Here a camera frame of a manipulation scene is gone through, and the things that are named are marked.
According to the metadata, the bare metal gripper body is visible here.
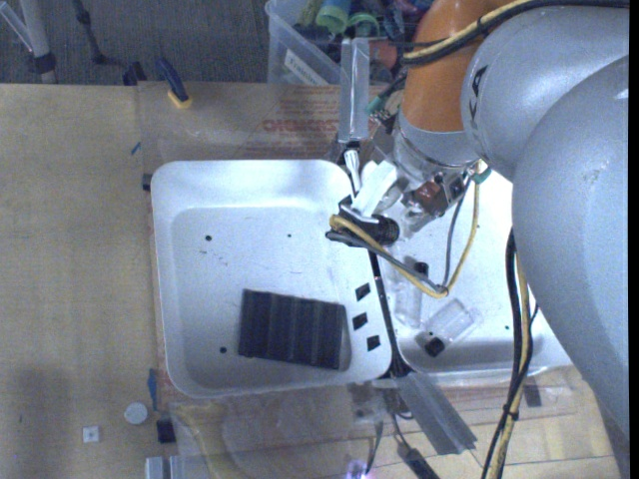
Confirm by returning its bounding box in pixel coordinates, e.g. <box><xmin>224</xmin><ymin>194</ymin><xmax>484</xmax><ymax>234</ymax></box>
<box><xmin>391</xmin><ymin>140</ymin><xmax>483</xmax><ymax>219</ymax></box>

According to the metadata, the clear plastic bottle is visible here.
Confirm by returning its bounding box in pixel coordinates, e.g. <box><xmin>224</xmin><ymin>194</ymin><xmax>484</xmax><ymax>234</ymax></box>
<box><xmin>392</xmin><ymin>260</ymin><xmax>430</xmax><ymax>329</ymax></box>
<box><xmin>417</xmin><ymin>297</ymin><xmax>481</xmax><ymax>359</ymax></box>

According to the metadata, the white plastic tray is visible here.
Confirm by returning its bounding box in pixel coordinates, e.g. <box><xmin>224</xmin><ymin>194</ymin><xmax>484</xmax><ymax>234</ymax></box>
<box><xmin>374</xmin><ymin>166</ymin><xmax>574</xmax><ymax>376</ymax></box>
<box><xmin>149</xmin><ymin>160</ymin><xmax>393</xmax><ymax>400</ymax></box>

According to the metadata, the black ribbed rectangular pad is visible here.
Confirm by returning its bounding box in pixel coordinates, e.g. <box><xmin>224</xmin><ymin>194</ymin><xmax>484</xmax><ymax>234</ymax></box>
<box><xmin>238</xmin><ymin>288</ymin><xmax>347</xmax><ymax>372</ymax></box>

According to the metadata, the clear plastic storage bin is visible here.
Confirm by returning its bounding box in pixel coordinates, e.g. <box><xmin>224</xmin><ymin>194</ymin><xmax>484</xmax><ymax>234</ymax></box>
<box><xmin>264</xmin><ymin>0</ymin><xmax>500</xmax><ymax>87</ymax></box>

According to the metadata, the brown cardboard board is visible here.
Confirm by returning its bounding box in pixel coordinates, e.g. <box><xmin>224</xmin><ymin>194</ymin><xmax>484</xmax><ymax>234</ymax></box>
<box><xmin>137</xmin><ymin>81</ymin><xmax>595</xmax><ymax>468</ymax></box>

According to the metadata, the white round disc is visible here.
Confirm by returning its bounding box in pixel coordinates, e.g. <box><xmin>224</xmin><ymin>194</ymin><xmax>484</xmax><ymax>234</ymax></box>
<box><xmin>123</xmin><ymin>401</ymin><xmax>150</xmax><ymax>426</ymax></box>

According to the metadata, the black cylinder on white bracket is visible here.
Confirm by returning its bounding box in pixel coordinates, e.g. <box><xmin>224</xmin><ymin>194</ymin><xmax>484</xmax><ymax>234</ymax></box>
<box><xmin>326</xmin><ymin>160</ymin><xmax>401</xmax><ymax>246</ymax></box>

